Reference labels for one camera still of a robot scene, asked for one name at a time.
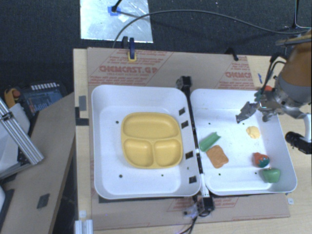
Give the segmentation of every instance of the silver metal sheet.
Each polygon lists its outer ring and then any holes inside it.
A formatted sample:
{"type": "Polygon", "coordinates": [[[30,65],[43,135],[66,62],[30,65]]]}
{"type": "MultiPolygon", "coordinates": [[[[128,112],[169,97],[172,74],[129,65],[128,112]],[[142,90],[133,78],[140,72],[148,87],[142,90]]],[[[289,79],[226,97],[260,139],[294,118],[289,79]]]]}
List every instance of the silver metal sheet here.
{"type": "MultiPolygon", "coordinates": [[[[80,0],[80,25],[82,39],[115,40],[123,26],[134,18],[122,14],[112,16],[108,7],[118,0],[80,0]]],[[[118,6],[122,12],[135,16],[149,13],[147,0],[123,0],[118,6]]],[[[150,18],[138,20],[120,35],[134,37],[136,42],[153,42],[150,18]]]]}

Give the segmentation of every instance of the black fabric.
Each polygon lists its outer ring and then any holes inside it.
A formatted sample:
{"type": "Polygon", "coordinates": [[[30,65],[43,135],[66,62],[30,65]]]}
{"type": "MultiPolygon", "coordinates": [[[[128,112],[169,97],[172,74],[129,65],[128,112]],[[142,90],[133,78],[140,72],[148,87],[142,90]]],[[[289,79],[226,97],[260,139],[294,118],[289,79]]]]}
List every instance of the black fabric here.
{"type": "MultiPolygon", "coordinates": [[[[291,26],[294,0],[148,0],[150,12],[201,9],[274,30],[291,26]]],[[[311,26],[311,0],[300,0],[298,24],[311,26]]],[[[0,95],[9,85],[60,80],[73,91],[74,48],[111,47],[110,41],[80,39],[79,0],[0,0],[0,95]]],[[[216,16],[174,13],[152,17],[153,44],[139,49],[271,55],[286,36],[216,16]]]]}

